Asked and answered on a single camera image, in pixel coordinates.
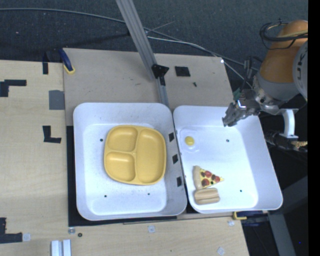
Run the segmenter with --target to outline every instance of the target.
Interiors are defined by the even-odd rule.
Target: metal bracket
[[[167,66],[161,66],[161,65],[158,65],[158,64],[152,65],[151,68],[152,68],[154,77],[156,79],[159,78],[160,85],[166,86],[165,74],[168,72],[169,68]]]
[[[285,111],[282,112],[282,116],[284,119],[284,132],[280,135],[286,138],[298,139],[298,137],[295,136],[295,111],[293,109],[285,109]]]

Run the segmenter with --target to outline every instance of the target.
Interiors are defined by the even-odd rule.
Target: toy pizza slice
[[[202,169],[197,165],[193,167],[192,172],[193,182],[197,190],[205,189],[224,181],[222,177],[213,174],[211,171]]]

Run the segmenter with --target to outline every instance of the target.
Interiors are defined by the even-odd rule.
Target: black wire
[[[259,35],[261,37],[262,43],[263,45],[268,49],[268,50],[283,50],[283,49],[288,49],[290,48],[294,42],[297,39],[306,39],[308,38],[308,33],[304,33],[304,34],[300,34],[300,35],[294,35],[294,36],[283,36],[283,37],[275,37],[275,36],[269,36],[268,35],[268,30],[274,28],[274,27],[279,27],[279,26],[284,26],[286,24],[288,24],[289,21],[283,21],[283,20],[279,20],[278,22],[270,22],[270,23],[266,23],[264,25],[262,25],[262,27],[260,28],[259,31]],[[270,42],[286,42],[286,41],[292,41],[289,46],[287,47],[283,47],[283,48],[269,48],[265,41],[270,41]]]

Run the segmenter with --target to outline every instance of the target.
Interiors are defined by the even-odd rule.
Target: cable
[[[169,40],[169,39],[157,38],[157,37],[152,37],[152,36],[148,36],[148,38],[149,38],[149,39],[160,40],[160,41],[167,41],[167,42],[172,42],[172,43],[178,43],[178,44],[184,44],[184,45],[193,46],[193,47],[196,47],[196,48],[198,48],[198,49],[204,50],[204,51],[206,51],[206,52],[208,52],[208,53],[211,53],[214,57],[221,57],[221,56],[215,54],[214,52],[209,51],[209,50],[203,48],[202,46],[199,46],[199,45],[194,44],[194,43],[191,43],[191,42],[185,42],[185,41],[181,41],[181,40],[179,40],[179,41]],[[231,67],[227,62],[225,62],[225,61],[223,61],[223,62],[224,62],[224,64],[225,64],[229,69],[231,69],[237,76],[239,76],[242,80],[245,80],[245,78],[244,78],[242,75],[240,75],[240,74],[239,74],[233,67]]]
[[[268,31],[272,28],[279,27],[279,26],[285,26],[289,23],[289,21],[283,21],[280,20],[277,22],[269,22],[264,24],[259,31],[259,35],[262,39],[263,45],[268,49],[268,50],[283,50],[283,49],[288,49],[290,48],[294,42],[297,39],[306,39],[308,38],[308,30],[302,30],[282,36],[270,36],[268,35]],[[265,41],[270,41],[270,42],[286,42],[286,41],[292,41],[287,47],[284,48],[269,48],[266,44]]]
[[[120,19],[116,19],[116,18],[110,18],[110,17],[106,17],[106,16],[101,16],[101,15],[96,15],[96,14],[91,14],[91,13],[86,13],[86,12],[79,12],[79,11],[73,11],[73,10],[62,10],[62,9],[50,9],[50,8],[0,8],[0,11],[42,11],[42,12],[59,12],[59,13],[68,13],[68,14],[76,14],[76,15],[83,15],[83,16],[89,16],[89,17],[95,17],[95,18],[99,18],[99,19],[104,19],[104,20],[109,20],[109,21],[113,21],[113,22],[118,22],[118,23],[122,23],[122,24],[126,24],[126,22],[124,20],[120,20]],[[163,36],[163,37],[166,37],[166,38],[169,38],[171,40],[166,40],[166,39],[162,39],[162,38],[157,38],[158,40],[163,40],[163,41],[169,41],[169,42],[181,42],[182,44],[189,44],[190,46],[194,47],[194,48],[197,48],[199,50],[202,50],[204,52],[207,52],[207,53],[210,53],[212,55],[215,55],[217,57],[221,57],[225,60],[228,60],[230,62],[233,62],[235,64],[238,64],[238,65],[243,65],[243,63],[239,62],[239,61],[236,61],[236,60],[233,60],[231,58],[228,58],[228,57],[225,57],[225,56],[222,56],[220,54],[217,54],[215,52],[212,52],[210,50],[207,50],[199,45],[196,45],[194,43],[186,43],[180,39],[177,39],[173,36],[170,36],[170,35],[167,35],[167,34],[164,34],[164,33],[161,33],[161,32],[158,32],[158,31],[155,31],[155,29],[158,29],[160,27],[156,27],[154,29],[150,29],[150,28],[147,28],[147,27],[143,27],[143,29],[146,30],[146,33],[155,33],[157,35],[160,35],[160,36]]]
[[[163,25],[161,25],[161,26],[157,26],[157,27],[149,30],[148,32],[146,32],[146,34],[148,34],[148,33],[150,33],[150,32],[153,32],[153,31],[156,31],[156,30],[158,30],[158,29],[160,29],[160,28],[163,28],[163,27],[165,27],[165,26],[167,26],[167,25],[170,25],[170,24],[172,24],[172,23],[174,23],[174,21],[171,21],[171,22],[169,22],[169,23],[163,24]]]

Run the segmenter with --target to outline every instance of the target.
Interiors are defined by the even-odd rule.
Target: black clamp
[[[160,78],[160,84],[162,86],[166,86],[166,82],[165,82],[165,74],[168,72],[169,68],[167,66],[161,66],[158,64],[154,64],[152,65],[152,71],[154,74],[154,77]]]

